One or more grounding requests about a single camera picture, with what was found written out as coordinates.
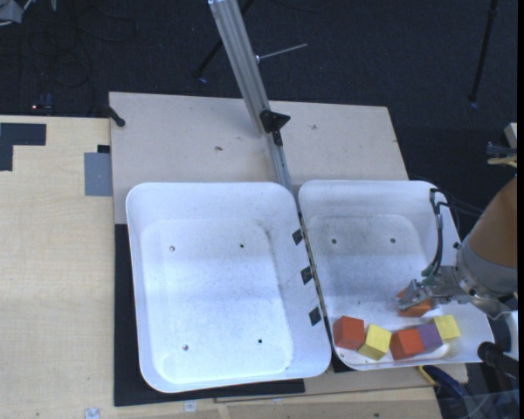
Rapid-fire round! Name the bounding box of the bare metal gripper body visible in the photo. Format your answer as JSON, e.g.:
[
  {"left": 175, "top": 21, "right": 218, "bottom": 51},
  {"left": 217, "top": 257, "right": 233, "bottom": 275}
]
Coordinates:
[{"left": 422, "top": 264, "right": 514, "bottom": 319}]

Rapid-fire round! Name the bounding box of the orange cube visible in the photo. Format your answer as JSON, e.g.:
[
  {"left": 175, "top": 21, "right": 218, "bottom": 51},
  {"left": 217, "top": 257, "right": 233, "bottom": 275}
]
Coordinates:
[{"left": 396, "top": 289, "right": 434, "bottom": 319}]

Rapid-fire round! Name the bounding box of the purple cube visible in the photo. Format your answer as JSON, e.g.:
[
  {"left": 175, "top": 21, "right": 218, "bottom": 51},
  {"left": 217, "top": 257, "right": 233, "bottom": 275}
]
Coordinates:
[{"left": 415, "top": 322, "right": 444, "bottom": 353}]

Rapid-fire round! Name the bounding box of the red cube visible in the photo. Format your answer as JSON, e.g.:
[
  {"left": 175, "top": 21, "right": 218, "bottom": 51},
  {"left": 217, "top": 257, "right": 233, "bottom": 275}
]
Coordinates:
[
  {"left": 332, "top": 315, "right": 366, "bottom": 351},
  {"left": 389, "top": 327, "right": 425, "bottom": 361}
]

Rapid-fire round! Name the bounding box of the yellow cube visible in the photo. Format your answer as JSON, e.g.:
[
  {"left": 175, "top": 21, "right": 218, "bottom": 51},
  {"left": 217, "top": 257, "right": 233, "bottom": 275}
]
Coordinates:
[
  {"left": 356, "top": 323, "right": 393, "bottom": 361},
  {"left": 432, "top": 313, "right": 461, "bottom": 342}
]

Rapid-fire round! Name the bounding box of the white plastic tray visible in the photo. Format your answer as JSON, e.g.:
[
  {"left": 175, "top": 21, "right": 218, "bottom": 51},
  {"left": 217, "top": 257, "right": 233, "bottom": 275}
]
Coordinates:
[
  {"left": 297, "top": 178, "right": 496, "bottom": 372},
  {"left": 125, "top": 181, "right": 333, "bottom": 395}
]

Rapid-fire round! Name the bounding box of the pale wood board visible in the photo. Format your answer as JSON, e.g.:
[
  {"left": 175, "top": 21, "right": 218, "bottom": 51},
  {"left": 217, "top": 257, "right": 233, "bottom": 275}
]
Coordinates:
[{"left": 108, "top": 92, "right": 470, "bottom": 405}]

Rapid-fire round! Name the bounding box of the black cylinder on white bracket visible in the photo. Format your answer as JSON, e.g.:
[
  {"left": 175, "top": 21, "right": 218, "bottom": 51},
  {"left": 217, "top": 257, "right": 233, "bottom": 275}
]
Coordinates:
[{"left": 477, "top": 310, "right": 519, "bottom": 380}]

